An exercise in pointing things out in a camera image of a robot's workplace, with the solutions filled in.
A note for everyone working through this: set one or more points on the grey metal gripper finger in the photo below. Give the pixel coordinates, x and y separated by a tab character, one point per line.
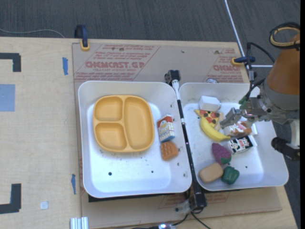
230	118
250	121

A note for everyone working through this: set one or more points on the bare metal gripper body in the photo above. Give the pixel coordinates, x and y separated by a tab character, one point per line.
267	111

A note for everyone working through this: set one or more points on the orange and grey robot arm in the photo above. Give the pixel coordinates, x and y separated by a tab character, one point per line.
284	73

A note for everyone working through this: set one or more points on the brown and white carton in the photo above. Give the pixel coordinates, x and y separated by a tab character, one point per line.
238	130

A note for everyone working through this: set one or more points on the toy pizza slice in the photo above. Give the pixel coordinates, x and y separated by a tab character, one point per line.
209	117

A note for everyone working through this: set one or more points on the yellow banana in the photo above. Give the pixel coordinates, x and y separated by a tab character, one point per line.
212	131

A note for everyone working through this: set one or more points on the black and white cow carton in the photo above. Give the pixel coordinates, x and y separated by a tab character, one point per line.
240	145

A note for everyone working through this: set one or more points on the purple toy grapes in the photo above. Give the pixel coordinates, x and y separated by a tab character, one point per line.
220	153

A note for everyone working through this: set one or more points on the thin black and white rod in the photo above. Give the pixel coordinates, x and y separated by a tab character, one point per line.
184	128

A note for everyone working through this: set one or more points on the white plastic tray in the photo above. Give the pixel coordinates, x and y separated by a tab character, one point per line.
133	175
257	170

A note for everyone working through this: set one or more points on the green toy pepper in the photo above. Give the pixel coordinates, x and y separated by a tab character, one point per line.
230	175

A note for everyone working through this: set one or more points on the tan toy bread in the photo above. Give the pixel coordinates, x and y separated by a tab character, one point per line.
210	173

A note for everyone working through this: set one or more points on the red white blue carton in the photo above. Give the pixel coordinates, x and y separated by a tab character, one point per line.
166	129

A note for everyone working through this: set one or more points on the orange toy waffle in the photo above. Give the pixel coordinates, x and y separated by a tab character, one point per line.
168	151

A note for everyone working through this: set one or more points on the yellow divided plate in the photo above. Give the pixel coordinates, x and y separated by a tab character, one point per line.
138	123

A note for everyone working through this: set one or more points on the brown cardboard board red print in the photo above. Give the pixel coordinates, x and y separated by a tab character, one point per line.
147	63

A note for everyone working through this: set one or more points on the black cylinder on white bracket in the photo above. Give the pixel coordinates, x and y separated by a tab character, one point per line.
287	147

